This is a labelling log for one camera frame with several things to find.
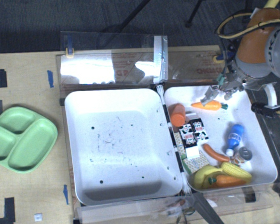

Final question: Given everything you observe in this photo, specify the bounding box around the yellow corn cob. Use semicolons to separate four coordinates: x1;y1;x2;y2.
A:
220;160;253;185

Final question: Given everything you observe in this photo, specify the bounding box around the blue bottle white cap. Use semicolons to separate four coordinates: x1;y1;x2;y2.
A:
223;123;247;157

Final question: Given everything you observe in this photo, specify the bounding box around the black cylinder on white bracket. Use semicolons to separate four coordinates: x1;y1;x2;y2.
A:
249;83;280;120

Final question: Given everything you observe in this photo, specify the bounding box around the yellow banana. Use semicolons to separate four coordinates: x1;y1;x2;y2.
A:
192;164;229;190

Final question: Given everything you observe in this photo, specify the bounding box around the small can grey lid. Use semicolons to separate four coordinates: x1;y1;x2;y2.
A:
230;146;254;167

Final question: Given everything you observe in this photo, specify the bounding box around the orange bottle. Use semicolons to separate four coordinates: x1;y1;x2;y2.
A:
169;103;187;128

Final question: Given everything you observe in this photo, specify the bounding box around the cow print milk carton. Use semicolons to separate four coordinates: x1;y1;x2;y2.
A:
189;117;210;143
178;124;201;161

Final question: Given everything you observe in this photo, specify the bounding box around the orange-brown sausage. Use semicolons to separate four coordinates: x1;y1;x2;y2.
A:
202;142;231;164

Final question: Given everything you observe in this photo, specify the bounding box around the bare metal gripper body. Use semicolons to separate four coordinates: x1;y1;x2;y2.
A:
219;69;278;101

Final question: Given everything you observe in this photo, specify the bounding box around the green divided plate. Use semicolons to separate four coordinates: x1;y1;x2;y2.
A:
0;104;61;175

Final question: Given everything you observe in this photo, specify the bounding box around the orange carrot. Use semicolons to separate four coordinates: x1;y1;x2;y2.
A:
207;173;248;189
190;99;229;113

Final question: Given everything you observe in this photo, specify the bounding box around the patterned cracker packet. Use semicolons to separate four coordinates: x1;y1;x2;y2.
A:
174;130;187;161
182;155;211;176

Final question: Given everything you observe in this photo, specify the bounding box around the white plastic tray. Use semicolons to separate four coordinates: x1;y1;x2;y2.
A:
163;80;280;195
63;84;185;207

